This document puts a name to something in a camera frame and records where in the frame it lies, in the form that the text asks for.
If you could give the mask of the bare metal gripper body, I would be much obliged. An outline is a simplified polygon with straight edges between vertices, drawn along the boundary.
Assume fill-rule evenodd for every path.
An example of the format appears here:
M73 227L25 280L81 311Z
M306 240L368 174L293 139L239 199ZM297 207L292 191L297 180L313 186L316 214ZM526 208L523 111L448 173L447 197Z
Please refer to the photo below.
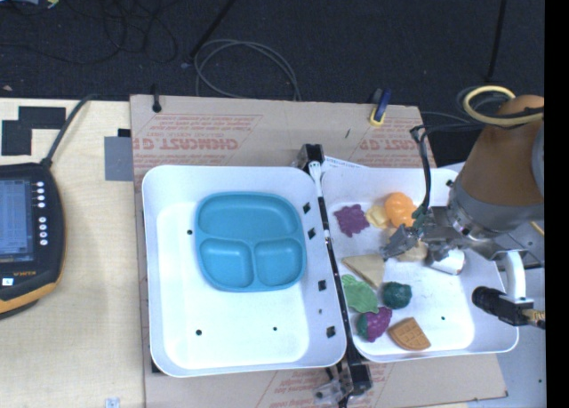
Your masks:
M420 237L431 249L472 248L490 242L489 231L461 208L443 206L429 210Z

